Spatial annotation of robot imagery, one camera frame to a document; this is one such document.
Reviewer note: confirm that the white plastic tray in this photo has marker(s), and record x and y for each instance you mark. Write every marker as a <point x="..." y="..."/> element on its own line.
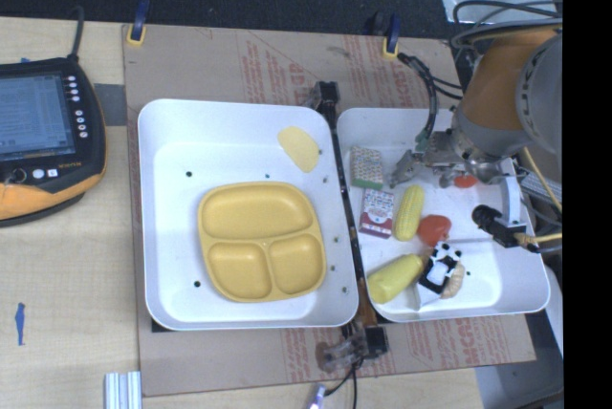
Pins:
<point x="177" y="225"/>
<point x="487" y="273"/>

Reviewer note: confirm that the small orange round toy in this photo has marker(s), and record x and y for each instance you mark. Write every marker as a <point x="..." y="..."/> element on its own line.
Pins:
<point x="465" y="181"/>

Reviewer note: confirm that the red and white carton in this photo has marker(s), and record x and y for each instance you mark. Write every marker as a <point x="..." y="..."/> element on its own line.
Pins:
<point x="377" y="212"/>

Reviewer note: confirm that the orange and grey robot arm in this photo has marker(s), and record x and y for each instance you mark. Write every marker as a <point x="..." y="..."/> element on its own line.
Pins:
<point x="497" y="101"/>

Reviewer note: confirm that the dotted box with green edge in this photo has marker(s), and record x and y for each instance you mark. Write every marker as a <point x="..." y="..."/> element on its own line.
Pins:
<point x="367" y="165"/>

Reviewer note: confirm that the black cylinder on white bracket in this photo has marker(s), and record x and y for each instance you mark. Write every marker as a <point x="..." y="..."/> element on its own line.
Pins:
<point x="497" y="225"/>

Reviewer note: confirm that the brown cardboard board red print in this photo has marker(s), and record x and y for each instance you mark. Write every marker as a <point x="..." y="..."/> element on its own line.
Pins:
<point x="210" y="63"/>

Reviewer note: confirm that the red toy pepper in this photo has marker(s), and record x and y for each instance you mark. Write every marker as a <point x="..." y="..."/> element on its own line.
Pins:
<point x="434" y="229"/>

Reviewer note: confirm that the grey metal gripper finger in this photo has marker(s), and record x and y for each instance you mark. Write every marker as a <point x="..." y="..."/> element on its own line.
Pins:
<point x="448" y="179"/>
<point x="404" y="167"/>

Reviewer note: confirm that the yellow divided plate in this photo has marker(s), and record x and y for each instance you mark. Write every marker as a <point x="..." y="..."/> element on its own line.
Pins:
<point x="260" y="211"/>

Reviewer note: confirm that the pale yellow oval chip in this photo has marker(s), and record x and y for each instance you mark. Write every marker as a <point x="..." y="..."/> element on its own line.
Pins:
<point x="299" y="149"/>

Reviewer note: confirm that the beige toy croissant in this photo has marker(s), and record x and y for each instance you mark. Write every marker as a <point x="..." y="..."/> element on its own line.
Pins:
<point x="455" y="284"/>

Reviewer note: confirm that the black and white carton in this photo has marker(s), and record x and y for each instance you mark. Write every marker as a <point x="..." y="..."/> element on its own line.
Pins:
<point x="440" y="271"/>

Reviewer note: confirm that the yellow corn cob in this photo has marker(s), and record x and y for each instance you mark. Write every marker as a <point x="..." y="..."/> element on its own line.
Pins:
<point x="409" y="212"/>

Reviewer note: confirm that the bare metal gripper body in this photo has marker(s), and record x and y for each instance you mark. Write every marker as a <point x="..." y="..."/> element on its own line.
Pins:
<point x="447" y="154"/>

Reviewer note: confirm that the yellow mustard bottle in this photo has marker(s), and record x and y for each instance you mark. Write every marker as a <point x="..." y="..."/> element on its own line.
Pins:
<point x="392" y="280"/>

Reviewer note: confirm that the thin black and white rod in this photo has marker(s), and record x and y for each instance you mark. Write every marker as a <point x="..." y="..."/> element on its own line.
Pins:
<point x="355" y="249"/>

